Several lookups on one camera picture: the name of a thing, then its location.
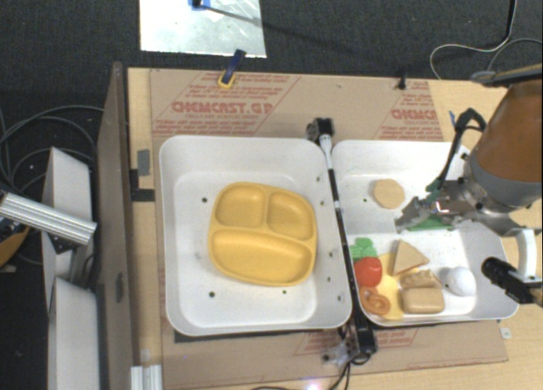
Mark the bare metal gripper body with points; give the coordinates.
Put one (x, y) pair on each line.
(462, 204)

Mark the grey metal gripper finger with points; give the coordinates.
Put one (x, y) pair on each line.
(405, 221)
(416, 204)

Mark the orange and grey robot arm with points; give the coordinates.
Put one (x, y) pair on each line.
(511, 138)

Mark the flat green toy piece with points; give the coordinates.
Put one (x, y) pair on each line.
(428, 224)

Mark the round tan biscuit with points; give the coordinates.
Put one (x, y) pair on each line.
(387, 193)

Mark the triangular tan toy sandwich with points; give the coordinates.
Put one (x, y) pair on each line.
(408, 257)

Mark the white plastic tray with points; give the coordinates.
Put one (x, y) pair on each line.
(186, 227)
(466, 252)

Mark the green toy lettuce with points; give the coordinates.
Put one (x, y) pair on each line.
(362, 247)

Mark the red toy tomato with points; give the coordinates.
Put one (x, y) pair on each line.
(368, 270)

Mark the yellow toy cheese slice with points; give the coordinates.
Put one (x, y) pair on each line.
(391, 291)

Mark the thin black and white rod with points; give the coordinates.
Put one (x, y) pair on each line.
(337, 197)

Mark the white toy egg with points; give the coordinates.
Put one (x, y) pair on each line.
(458, 281)

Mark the tan toy bread loaf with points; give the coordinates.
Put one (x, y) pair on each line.
(422, 300)

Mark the orange toy pretzel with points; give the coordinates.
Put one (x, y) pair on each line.
(375, 301)

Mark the yellow divided plate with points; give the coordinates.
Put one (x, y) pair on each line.
(254, 248)

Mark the brown cardboard board red print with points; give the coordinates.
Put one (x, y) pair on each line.
(263, 104)

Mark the black cylinder on white bracket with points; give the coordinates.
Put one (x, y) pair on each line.
(507, 276)

